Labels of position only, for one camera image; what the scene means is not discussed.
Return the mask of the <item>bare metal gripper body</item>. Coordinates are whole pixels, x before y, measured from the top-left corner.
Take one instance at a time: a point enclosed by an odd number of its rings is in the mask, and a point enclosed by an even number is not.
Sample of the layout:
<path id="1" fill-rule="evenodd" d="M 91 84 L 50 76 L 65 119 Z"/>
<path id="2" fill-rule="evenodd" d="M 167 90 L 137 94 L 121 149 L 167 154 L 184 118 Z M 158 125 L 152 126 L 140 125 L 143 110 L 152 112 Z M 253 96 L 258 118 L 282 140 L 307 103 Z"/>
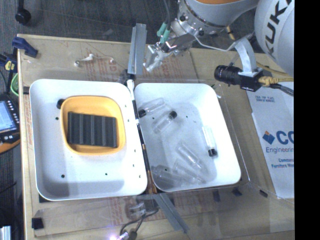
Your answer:
<path id="1" fill-rule="evenodd" d="M 171 22 L 168 39 L 159 47 L 166 54 L 189 49 L 193 43 L 207 48 L 222 49 L 223 37 L 219 33 L 219 29 L 201 21 L 187 20 L 185 17 L 176 18 Z"/>

